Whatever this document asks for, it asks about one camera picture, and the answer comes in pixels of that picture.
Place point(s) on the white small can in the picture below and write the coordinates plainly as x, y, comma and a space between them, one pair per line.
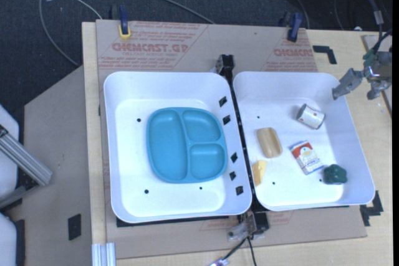
311, 116

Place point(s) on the red and white carton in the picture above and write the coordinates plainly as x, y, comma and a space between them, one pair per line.
307, 157

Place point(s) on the blue divided plate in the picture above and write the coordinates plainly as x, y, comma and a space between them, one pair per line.
165, 146

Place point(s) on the brown cardboard board red print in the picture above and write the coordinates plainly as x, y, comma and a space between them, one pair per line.
193, 40

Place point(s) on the green toy broccoli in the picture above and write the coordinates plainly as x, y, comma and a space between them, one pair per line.
335, 174

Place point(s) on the yellow cheese wedge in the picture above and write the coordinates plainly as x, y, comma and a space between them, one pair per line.
258, 172

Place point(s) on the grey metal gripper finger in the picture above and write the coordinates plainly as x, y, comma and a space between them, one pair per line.
347, 82
377, 88

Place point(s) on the white plastic tray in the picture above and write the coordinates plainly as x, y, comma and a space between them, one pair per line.
286, 190
131, 149

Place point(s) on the tan toy bread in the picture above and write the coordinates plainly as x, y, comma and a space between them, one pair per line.
269, 142

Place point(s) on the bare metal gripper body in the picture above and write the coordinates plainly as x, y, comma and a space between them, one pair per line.
383, 67

